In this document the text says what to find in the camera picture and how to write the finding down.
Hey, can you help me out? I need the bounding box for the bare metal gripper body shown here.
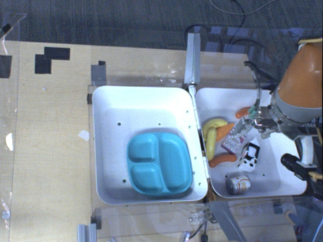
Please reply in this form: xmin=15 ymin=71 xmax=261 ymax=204
xmin=253 ymin=106 xmax=287 ymax=140

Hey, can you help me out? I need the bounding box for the orange sausage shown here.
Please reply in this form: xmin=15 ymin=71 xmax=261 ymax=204
xmin=208 ymin=154 xmax=238 ymax=168
xmin=235 ymin=106 xmax=253 ymax=119

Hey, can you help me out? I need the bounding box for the orange carrot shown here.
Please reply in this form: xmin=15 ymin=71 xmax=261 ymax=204
xmin=216 ymin=123 xmax=236 ymax=141

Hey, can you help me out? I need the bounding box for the pink carton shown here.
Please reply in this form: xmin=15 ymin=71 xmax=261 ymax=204
xmin=221 ymin=132 xmax=247 ymax=154

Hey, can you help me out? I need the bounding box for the yellow banana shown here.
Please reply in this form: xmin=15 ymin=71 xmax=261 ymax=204
xmin=202 ymin=118 xmax=229 ymax=136
xmin=205 ymin=127 xmax=218 ymax=161

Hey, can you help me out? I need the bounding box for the black and white milk carton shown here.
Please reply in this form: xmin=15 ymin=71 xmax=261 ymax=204
xmin=237 ymin=138 xmax=261 ymax=172

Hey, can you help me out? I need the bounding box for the white plastic tray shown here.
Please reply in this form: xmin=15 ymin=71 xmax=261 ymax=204
xmin=91 ymin=85 xmax=209 ymax=206
xmin=195 ymin=87 xmax=309 ymax=200

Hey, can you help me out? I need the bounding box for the silver can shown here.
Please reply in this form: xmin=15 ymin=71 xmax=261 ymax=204
xmin=225 ymin=174 xmax=251 ymax=196

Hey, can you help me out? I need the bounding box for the blue divided plate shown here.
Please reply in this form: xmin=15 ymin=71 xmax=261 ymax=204
xmin=126 ymin=132 xmax=194 ymax=197

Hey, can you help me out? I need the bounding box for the black cylinder on white bracket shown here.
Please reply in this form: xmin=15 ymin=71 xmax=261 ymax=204
xmin=280 ymin=135 xmax=318 ymax=182

